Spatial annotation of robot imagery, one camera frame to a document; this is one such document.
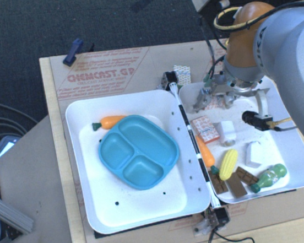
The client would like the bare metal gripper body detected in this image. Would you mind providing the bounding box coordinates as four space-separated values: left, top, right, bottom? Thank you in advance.
208 66 264 104

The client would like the red and white patterned packet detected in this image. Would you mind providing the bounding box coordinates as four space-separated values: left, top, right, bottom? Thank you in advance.
203 95 226 111

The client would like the orange and white carton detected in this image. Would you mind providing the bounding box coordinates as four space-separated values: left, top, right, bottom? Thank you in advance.
190 114 222 146

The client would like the white plastic bottle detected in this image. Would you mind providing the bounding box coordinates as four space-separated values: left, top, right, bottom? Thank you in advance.
216 119 238 149

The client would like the thin black and white rod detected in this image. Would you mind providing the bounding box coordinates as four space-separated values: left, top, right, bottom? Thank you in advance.
169 77 222 212

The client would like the orange carrot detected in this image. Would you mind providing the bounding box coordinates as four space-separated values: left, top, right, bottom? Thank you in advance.
90 113 129 132
194 132 221 178

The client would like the yellow corn cob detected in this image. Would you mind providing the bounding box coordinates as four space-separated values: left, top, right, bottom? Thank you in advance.
215 148 242 182

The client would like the blue divided plate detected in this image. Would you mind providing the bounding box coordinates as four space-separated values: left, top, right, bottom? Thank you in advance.
94 109 185 196

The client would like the brown cardboard board red print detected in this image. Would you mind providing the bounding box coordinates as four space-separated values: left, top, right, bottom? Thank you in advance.
48 24 304 243

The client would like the brown chocolate bar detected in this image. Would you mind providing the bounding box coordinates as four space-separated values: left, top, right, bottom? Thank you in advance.
225 170 248 200
235 163 260 187
207 168 230 195

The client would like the white plastic tray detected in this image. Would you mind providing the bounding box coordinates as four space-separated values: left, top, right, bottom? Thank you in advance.
177 68 304 210
63 84 215 238

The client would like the green bottle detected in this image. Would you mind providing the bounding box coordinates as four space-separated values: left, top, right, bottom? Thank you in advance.
247 162 290 195

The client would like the black cylinder on white bracket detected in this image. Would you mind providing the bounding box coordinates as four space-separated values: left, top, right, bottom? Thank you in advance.
238 88 276 134

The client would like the black block with thin wires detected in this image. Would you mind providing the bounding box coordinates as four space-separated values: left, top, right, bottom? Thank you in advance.
159 69 181 91
207 206 232 230

